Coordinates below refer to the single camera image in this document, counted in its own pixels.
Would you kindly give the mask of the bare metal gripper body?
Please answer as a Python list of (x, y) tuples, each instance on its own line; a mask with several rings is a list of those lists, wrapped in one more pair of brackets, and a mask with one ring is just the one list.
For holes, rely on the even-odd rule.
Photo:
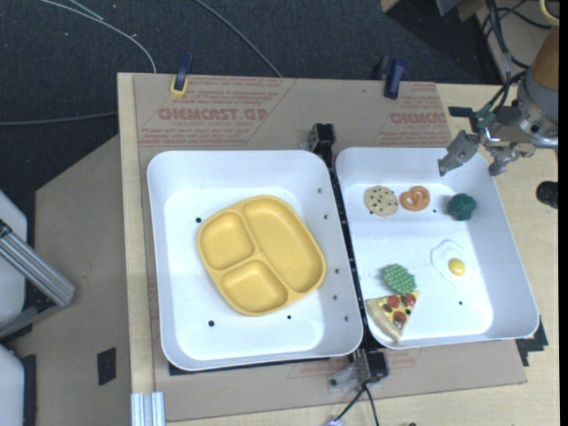
[(538, 107), (505, 106), (480, 132), (493, 158), (531, 157), (537, 149), (558, 149), (558, 128)]

